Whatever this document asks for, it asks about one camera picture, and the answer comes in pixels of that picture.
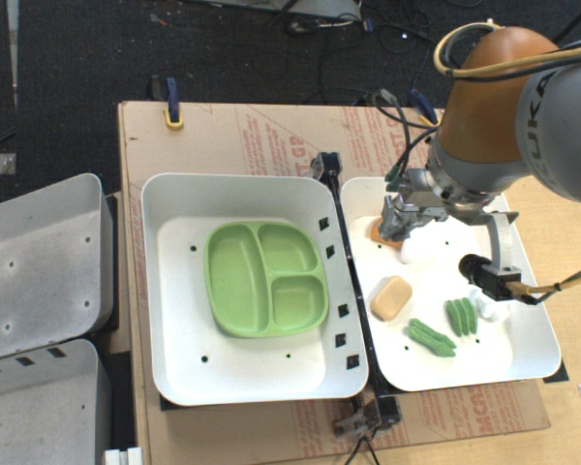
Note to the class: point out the thin black rod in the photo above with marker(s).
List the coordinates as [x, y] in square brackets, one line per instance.
[356, 274]

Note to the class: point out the white plastic tray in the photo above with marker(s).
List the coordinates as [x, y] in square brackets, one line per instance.
[184, 308]
[489, 356]

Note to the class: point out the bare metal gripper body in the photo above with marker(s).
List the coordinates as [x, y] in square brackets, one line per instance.
[433, 201]

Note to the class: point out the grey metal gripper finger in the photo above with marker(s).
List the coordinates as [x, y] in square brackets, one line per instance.
[406, 226]
[387, 221]

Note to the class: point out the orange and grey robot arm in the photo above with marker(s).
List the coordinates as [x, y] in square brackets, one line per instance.
[494, 109]

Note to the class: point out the beige toy bread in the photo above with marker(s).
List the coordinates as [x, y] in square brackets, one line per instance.
[391, 298]

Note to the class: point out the white crumpled lump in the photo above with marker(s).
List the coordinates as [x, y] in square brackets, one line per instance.
[491, 310]

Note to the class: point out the black cylinder on white bracket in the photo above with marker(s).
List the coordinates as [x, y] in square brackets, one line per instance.
[489, 274]

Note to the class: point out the green pea pod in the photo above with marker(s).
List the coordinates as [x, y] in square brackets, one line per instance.
[431, 339]
[461, 315]

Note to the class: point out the brown cardboard board red print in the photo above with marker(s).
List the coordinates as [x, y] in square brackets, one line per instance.
[252, 138]

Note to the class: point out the orange toy food piece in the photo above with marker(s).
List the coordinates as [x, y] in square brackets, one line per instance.
[375, 236]

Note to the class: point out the green divided plate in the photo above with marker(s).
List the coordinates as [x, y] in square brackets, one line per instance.
[244, 284]

